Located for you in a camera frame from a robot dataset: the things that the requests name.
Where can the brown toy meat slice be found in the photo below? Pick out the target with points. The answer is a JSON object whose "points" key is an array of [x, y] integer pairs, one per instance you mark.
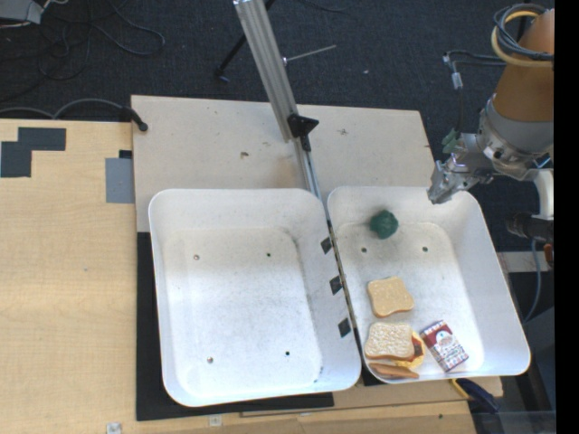
{"points": [[393, 371]]}

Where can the pale wood board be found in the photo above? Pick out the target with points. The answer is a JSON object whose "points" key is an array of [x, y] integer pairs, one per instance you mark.
{"points": [[203, 152]]}

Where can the white plastic tray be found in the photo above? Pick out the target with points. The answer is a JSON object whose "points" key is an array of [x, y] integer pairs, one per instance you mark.
{"points": [[452, 278], [235, 296]]}

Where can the toy toast sandwich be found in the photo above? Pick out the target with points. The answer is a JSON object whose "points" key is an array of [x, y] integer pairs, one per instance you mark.
{"points": [[389, 341]]}

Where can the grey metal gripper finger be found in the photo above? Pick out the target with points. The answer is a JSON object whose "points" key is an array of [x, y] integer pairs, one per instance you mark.
{"points": [[439, 183], [461, 184]]}

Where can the green broccoli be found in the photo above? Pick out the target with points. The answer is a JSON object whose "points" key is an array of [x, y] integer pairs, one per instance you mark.
{"points": [[384, 224]]}

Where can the tan bread slice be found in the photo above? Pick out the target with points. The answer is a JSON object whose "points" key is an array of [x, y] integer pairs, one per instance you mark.
{"points": [[390, 296]]}

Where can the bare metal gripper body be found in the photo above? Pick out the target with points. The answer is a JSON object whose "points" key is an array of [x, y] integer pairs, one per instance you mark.
{"points": [[472, 161]]}

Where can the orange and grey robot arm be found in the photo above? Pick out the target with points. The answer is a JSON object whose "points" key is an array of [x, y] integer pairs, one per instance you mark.
{"points": [[524, 84]]}

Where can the black cylinder on white bracket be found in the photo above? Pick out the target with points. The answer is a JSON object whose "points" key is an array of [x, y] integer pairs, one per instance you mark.
{"points": [[534, 227]]}

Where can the red and white carton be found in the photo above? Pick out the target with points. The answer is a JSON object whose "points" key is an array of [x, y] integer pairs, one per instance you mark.
{"points": [[444, 346]]}

